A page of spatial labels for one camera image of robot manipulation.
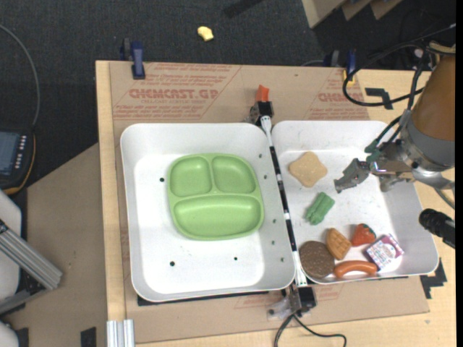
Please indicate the red toy strawberry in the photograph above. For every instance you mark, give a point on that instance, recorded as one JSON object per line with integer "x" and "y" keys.
{"x": 362, "y": 235}

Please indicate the tan toy waffle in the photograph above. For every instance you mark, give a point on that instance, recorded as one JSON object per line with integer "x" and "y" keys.
{"x": 338, "y": 244}

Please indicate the brown cardboard board red print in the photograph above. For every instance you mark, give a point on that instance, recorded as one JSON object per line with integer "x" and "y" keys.
{"x": 202, "y": 96}

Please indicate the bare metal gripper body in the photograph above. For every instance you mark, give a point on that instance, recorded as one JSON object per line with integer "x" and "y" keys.
{"x": 396, "y": 157}

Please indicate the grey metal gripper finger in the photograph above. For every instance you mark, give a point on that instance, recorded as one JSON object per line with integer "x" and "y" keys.
{"x": 390, "y": 183}
{"x": 352, "y": 175}

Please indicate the pink and white small carton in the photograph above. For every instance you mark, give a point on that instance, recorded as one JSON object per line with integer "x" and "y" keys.
{"x": 384, "y": 251}

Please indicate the beige toy bread slice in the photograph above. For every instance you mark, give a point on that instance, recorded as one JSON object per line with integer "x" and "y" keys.
{"x": 307, "y": 170}

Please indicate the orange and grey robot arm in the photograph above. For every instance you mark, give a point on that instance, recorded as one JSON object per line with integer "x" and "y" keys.
{"x": 434, "y": 103}

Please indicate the thin black and white rod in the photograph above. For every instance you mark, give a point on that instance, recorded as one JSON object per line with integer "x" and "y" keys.
{"x": 278, "y": 174}

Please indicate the white plastic tray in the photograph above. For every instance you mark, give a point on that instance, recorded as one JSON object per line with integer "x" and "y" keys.
{"x": 361, "y": 139}
{"x": 202, "y": 266}

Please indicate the orange toy sausage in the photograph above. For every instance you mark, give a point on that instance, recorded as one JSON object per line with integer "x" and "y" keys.
{"x": 354, "y": 269}

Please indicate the green toy asparagus bunch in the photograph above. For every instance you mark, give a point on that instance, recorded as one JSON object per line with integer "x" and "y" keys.
{"x": 319, "y": 209}

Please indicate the yellow toy food piece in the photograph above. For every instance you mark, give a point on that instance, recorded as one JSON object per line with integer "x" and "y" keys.
{"x": 205, "y": 33}

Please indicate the green divided plate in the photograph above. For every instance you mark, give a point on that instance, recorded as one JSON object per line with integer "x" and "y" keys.
{"x": 217, "y": 212}

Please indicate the brown round toy patty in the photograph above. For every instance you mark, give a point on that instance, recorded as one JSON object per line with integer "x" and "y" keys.
{"x": 315, "y": 260}

